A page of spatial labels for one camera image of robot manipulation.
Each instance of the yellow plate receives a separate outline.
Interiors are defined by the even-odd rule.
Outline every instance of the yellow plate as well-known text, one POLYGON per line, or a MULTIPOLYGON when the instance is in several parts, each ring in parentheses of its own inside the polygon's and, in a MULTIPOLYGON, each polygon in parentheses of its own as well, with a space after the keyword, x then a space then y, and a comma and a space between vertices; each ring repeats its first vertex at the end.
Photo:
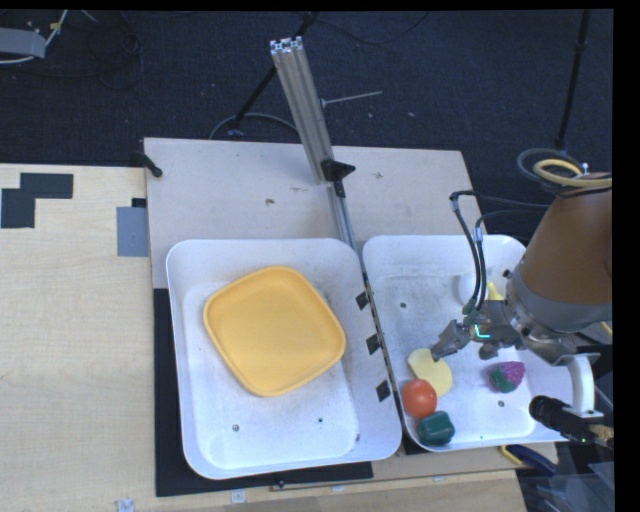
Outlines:
POLYGON ((342 357, 340 322, 297 270, 270 266, 215 292, 203 311, 218 352, 240 383, 277 396, 318 377, 342 357))

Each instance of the yellow bowl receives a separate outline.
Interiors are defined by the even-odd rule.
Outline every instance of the yellow bowl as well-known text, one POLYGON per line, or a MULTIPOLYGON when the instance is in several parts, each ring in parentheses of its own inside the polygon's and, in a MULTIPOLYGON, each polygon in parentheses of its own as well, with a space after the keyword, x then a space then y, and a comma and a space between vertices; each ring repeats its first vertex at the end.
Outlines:
POLYGON ((269 266, 207 300, 204 324, 238 381, 277 396, 315 379, 343 356, 346 336, 333 311, 297 270, 269 266))

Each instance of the wooden table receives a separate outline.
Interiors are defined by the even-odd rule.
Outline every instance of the wooden table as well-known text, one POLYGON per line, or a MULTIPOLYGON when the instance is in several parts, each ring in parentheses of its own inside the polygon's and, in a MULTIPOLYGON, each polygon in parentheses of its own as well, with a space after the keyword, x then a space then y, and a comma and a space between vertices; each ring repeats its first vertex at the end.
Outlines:
MULTIPOLYGON (((232 156, 247 158, 247 152, 259 158, 263 150, 275 151, 274 155, 280 150, 278 145, 194 144, 189 147, 200 148, 205 157, 208 152, 222 155, 218 163, 232 156)), ((168 140, 153 140, 147 150, 167 175, 177 164, 168 153, 163 156, 162 147, 167 150, 171 145, 168 140)), ((345 180, 354 230, 361 239, 382 229, 388 211, 413 219, 407 224, 409 232, 458 233, 446 200, 453 190, 470 188, 458 152, 358 148, 335 152, 337 158, 358 160, 356 167, 363 169, 345 180), (393 156, 388 160, 393 168, 380 160, 387 153, 393 156), (397 157, 405 158, 405 163, 396 165, 397 157), (370 159, 376 162, 373 169, 367 169, 370 159), (408 165, 416 161, 420 173, 408 165), (438 206, 421 213, 397 194, 358 192, 359 186, 388 186, 385 183, 399 180, 402 173, 426 174, 428 190, 419 190, 415 181, 411 189, 416 197, 424 196, 425 204, 438 206), (428 219, 426 224, 421 225, 422 219, 428 219)), ((288 146, 283 154, 291 165, 304 163, 301 147, 288 146)), ((34 227, 0 229, 3 510, 410 511, 427 505, 429 510, 447 512, 526 510, 515 466, 496 448, 417 455, 401 450, 374 461, 370 480, 158 498, 152 304, 156 286, 152 274, 157 266, 152 259, 163 249, 158 242, 155 247, 152 243, 150 255, 123 255, 123 235, 119 238, 117 230, 118 209, 131 207, 134 198, 152 199, 148 171, 3 164, 0 188, 20 188, 23 173, 72 175, 73 197, 39 196, 34 227)), ((265 204, 261 198, 261 208, 277 205, 275 194, 276 203, 265 204)), ((225 201, 231 199, 225 197, 218 206, 228 210, 225 201)), ((150 201, 150 215, 153 206, 150 201)), ((477 205, 469 208, 477 214, 477 205)), ((153 240, 153 226, 150 231, 153 240)), ((165 235, 170 243, 170 234, 165 235)), ((535 447, 552 460, 556 457, 551 443, 535 447)))

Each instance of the green light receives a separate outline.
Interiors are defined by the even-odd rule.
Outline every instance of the green light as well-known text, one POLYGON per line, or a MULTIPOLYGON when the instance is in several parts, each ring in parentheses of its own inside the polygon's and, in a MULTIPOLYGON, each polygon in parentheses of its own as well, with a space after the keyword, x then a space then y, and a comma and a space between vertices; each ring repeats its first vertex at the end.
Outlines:
POLYGON ((480 334, 480 330, 478 329, 478 324, 473 324, 476 328, 476 337, 478 338, 491 338, 491 334, 480 334))

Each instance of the toy tomato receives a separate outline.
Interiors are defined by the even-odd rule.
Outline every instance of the toy tomato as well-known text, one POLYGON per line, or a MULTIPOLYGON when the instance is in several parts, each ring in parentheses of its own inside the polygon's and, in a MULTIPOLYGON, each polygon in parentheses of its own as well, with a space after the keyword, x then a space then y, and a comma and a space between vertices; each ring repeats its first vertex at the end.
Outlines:
POLYGON ((402 388, 402 405, 407 414, 422 419, 435 412, 438 394, 428 381, 413 379, 402 388))

